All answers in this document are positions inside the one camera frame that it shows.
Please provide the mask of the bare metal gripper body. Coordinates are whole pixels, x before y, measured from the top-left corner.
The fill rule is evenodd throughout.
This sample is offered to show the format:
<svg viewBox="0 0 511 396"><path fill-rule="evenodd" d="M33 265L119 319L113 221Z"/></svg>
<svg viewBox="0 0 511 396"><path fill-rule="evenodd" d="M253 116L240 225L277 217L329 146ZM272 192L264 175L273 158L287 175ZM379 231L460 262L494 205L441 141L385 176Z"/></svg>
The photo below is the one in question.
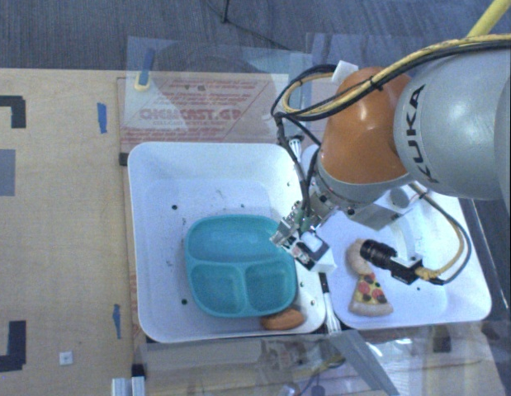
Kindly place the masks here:
<svg viewBox="0 0 511 396"><path fill-rule="evenodd" d="M328 191L312 191L309 202L297 201L292 206L291 213L287 216L287 222L293 230L305 232L317 229L337 211L353 216L355 215L355 205Z"/></svg>

